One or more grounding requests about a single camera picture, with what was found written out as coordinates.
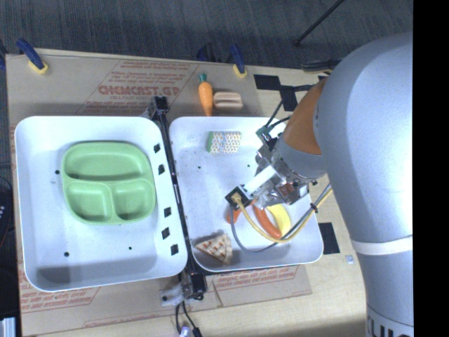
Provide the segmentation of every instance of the pizza slice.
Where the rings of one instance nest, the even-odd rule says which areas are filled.
[[[216,238],[200,242],[195,245],[195,248],[222,261],[225,264],[229,264],[232,259],[231,239],[227,233]]]

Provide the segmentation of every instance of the green plate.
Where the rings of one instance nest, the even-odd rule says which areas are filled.
[[[156,188],[148,157],[129,143],[71,146],[62,159],[62,185],[72,215],[92,224],[117,224],[149,216]]]

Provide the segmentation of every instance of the white band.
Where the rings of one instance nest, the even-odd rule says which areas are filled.
[[[389,242],[370,243],[351,240],[357,253],[368,256],[392,255],[413,250],[413,235]]]

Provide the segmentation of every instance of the yellow cable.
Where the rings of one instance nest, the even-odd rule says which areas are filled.
[[[320,205],[322,205],[322,203],[324,202],[324,200],[326,200],[328,198],[328,196],[330,195],[330,193],[332,192],[332,189],[329,189],[321,198],[321,200],[318,202],[318,204],[316,205],[316,207],[320,207]],[[305,218],[304,222],[301,224],[301,226],[299,226],[296,231],[294,231],[294,233],[291,234],[291,236],[287,237],[286,239],[277,239],[274,237],[271,237],[269,234],[266,234],[259,226],[257,226],[255,224],[255,222],[251,219],[251,217],[248,215],[248,212],[246,211],[245,206],[242,204],[241,202],[241,196],[238,194],[238,192],[236,192],[235,194],[233,194],[231,196],[232,201],[234,201],[242,210],[243,215],[246,217],[246,220],[250,223],[250,225],[257,231],[259,232],[263,237],[265,237],[266,239],[270,240],[271,242],[276,242],[277,244],[285,244],[286,242],[290,242],[301,230],[302,228],[306,225],[306,223],[309,221],[309,219],[311,218],[313,211],[310,211],[307,214],[307,217]]]

